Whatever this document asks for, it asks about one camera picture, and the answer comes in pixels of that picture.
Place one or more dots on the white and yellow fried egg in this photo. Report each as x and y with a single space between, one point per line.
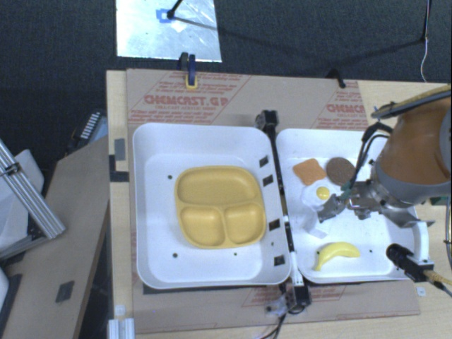
316 194

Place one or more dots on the brown cardboard board red print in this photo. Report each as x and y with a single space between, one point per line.
247 94

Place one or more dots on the thin black and white rod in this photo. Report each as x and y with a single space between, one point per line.
282 196

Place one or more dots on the white plastic tray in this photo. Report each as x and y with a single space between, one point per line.
353 224
159 253

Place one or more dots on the black cylinder on white bracket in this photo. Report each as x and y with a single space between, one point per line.
409 263

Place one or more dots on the yellow divided plate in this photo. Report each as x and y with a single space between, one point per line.
219 207

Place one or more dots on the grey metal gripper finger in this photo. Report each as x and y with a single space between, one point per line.
363 213
330 208

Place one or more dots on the yellow banana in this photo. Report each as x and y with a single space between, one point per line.
335 253

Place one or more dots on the brown round biscuit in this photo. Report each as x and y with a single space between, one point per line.
339 169

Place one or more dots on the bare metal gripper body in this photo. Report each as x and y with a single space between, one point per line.
367 194

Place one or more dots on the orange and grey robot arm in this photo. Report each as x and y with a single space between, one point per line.
413 143

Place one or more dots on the orange toast slice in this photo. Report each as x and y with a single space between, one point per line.
309 171

